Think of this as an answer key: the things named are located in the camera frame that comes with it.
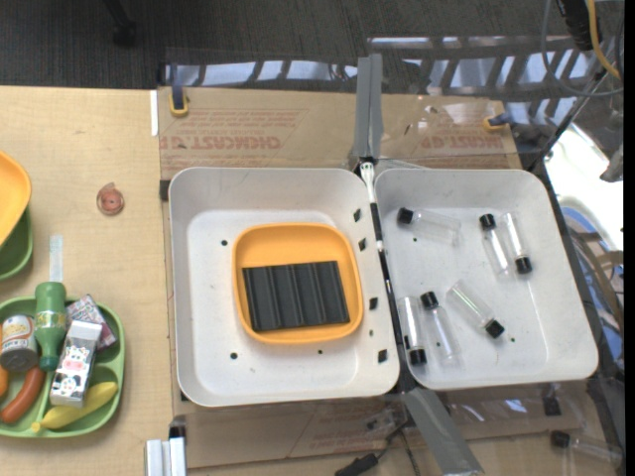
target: white tray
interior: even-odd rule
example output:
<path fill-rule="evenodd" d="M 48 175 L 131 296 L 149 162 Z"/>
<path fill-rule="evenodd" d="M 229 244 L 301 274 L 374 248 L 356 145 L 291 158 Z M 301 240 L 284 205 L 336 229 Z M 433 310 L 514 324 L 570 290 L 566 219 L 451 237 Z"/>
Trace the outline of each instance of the white tray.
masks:
<path fill-rule="evenodd" d="M 523 171 L 387 170 L 375 181 L 384 242 L 396 298 L 434 291 L 461 346 L 459 365 L 412 367 L 434 390 L 584 379 L 597 366 L 597 349 L 542 183 Z M 397 211 L 424 208 L 461 220 L 461 243 L 451 247 L 397 225 Z M 478 217 L 518 213 L 534 271 L 520 280 L 492 272 Z M 458 279 L 476 289 L 506 331 L 479 333 L 452 310 L 445 292 Z"/>
<path fill-rule="evenodd" d="M 369 397 L 395 385 L 399 362 L 361 179 L 345 170 L 193 168 L 171 182 L 170 215 L 177 370 L 190 400 L 224 407 Z M 330 224 L 348 238 L 364 300 L 352 334 L 291 346 L 245 332 L 233 298 L 232 244 L 251 226 L 282 221 Z M 372 310 L 371 298 L 378 299 Z"/>

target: black cap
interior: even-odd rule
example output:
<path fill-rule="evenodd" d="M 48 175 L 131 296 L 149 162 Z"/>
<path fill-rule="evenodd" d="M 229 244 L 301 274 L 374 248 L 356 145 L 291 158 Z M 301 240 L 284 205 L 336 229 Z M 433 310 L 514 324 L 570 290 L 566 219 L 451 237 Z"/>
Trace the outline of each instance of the black cap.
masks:
<path fill-rule="evenodd" d="M 428 363 L 428 358 L 426 358 L 426 351 L 423 349 L 413 349 L 409 353 L 410 355 L 410 363 L 412 365 L 423 365 L 424 363 Z"/>
<path fill-rule="evenodd" d="M 485 213 L 478 218 L 480 222 L 480 227 L 483 229 L 494 229 L 496 227 L 496 220 L 494 219 L 494 215 L 491 213 Z"/>
<path fill-rule="evenodd" d="M 551 434 L 552 446 L 558 448 L 568 448 L 572 442 L 572 437 L 562 430 L 554 430 Z"/>
<path fill-rule="evenodd" d="M 437 301 L 437 295 L 434 292 L 428 291 L 427 293 L 423 293 L 421 296 L 421 303 L 424 304 L 424 308 L 429 310 L 431 308 L 435 308 L 439 306 L 439 302 Z"/>
<path fill-rule="evenodd" d="M 498 338 L 500 334 L 505 331 L 505 328 L 503 328 L 502 324 L 496 319 L 492 319 L 491 321 L 489 321 L 489 324 L 485 326 L 485 331 L 487 331 L 487 333 L 489 333 L 489 336 L 491 336 L 492 338 Z"/>
<path fill-rule="evenodd" d="M 521 275 L 530 273 L 533 270 L 531 260 L 527 256 L 518 258 L 516 260 L 516 270 Z"/>
<path fill-rule="evenodd" d="M 408 208 L 399 208 L 399 212 L 397 213 L 397 221 L 402 224 L 410 224 L 413 221 L 413 217 L 415 216 L 415 212 L 409 210 Z"/>

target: clear tube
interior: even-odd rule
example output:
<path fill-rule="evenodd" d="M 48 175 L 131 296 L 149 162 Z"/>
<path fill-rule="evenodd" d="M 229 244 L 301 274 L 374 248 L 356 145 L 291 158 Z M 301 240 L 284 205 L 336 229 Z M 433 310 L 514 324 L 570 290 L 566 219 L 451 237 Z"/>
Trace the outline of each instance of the clear tube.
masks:
<path fill-rule="evenodd" d="M 494 272 L 497 274 L 507 274 L 509 271 L 509 262 L 507 254 L 503 247 L 502 238 L 499 234 L 500 229 L 496 225 L 496 219 L 491 213 L 482 215 L 479 219 L 481 229 L 483 230 L 483 246 L 485 253 L 489 259 Z"/>
<path fill-rule="evenodd" d="M 490 337 L 498 338 L 505 331 L 491 307 L 464 281 L 459 280 L 447 291 L 447 301 L 467 322 L 484 329 Z"/>
<path fill-rule="evenodd" d="M 552 446 L 571 449 L 592 456 L 617 469 L 622 464 L 622 450 L 613 444 L 586 435 L 554 430 L 551 433 Z"/>
<path fill-rule="evenodd" d="M 511 254 L 511 259 L 516 264 L 516 271 L 525 275 L 532 271 L 532 262 L 529 259 L 529 252 L 525 242 L 521 237 L 520 223 L 518 217 L 511 212 L 504 213 L 500 217 L 505 243 Z"/>
<path fill-rule="evenodd" d="M 460 241 L 460 220 L 456 218 L 422 209 L 400 208 L 397 221 L 424 238 L 448 245 L 458 245 Z"/>
<path fill-rule="evenodd" d="M 443 360 L 453 359 L 460 353 L 460 346 L 454 336 L 447 312 L 439 305 L 437 296 L 432 291 L 421 295 L 421 302 L 424 308 L 424 327 L 428 334 L 429 352 L 432 354 L 432 351 L 438 348 Z"/>
<path fill-rule="evenodd" d="M 417 366 L 427 363 L 419 299 L 417 297 L 399 298 L 397 300 L 397 313 L 410 363 Z"/>

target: wooden table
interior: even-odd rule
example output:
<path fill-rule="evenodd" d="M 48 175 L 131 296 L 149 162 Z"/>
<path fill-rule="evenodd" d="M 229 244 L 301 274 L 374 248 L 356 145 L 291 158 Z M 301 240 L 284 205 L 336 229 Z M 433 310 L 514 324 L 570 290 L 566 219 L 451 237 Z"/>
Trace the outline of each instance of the wooden table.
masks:
<path fill-rule="evenodd" d="M 167 228 L 159 197 L 159 142 L 151 134 L 151 93 L 5 86 L 0 87 L 0 97 L 0 149 L 31 177 L 35 237 L 31 264 L 0 283 L 0 301 L 32 295 L 35 286 L 49 278 L 49 238 L 59 234 L 68 293 L 90 293 L 116 311 L 127 343 L 115 416 L 99 430 L 69 439 L 5 437 L 0 442 L 0 472 L 141 475 L 146 441 L 167 438 L 178 389 L 171 373 Z M 126 206 L 108 217 L 99 212 L 95 199 L 112 181 L 123 192 Z M 590 401 L 583 406 L 587 422 L 597 427 Z M 612 474 L 592 460 L 578 463 L 554 453 L 545 440 L 543 434 L 484 438 L 471 441 L 470 447 L 487 474 Z M 204 439 L 198 441 L 205 446 Z M 414 449 L 414 456 L 422 474 L 440 474 L 428 450 Z M 349 453 L 197 469 L 191 474 L 333 474 L 352 458 Z M 369 474 L 407 475 L 412 470 L 406 451 L 391 449 Z"/>

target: can label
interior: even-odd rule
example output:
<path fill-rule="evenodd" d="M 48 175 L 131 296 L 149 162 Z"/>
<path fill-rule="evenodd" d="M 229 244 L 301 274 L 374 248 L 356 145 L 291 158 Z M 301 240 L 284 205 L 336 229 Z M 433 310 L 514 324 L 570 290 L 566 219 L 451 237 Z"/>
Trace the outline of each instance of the can label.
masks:
<path fill-rule="evenodd" d="M 66 330 L 66 314 L 54 310 L 36 313 L 36 330 L 42 328 L 61 328 Z"/>
<path fill-rule="evenodd" d="M 28 370 L 38 360 L 38 344 L 33 318 L 12 315 L 2 323 L 2 354 L 0 363 L 9 371 Z"/>

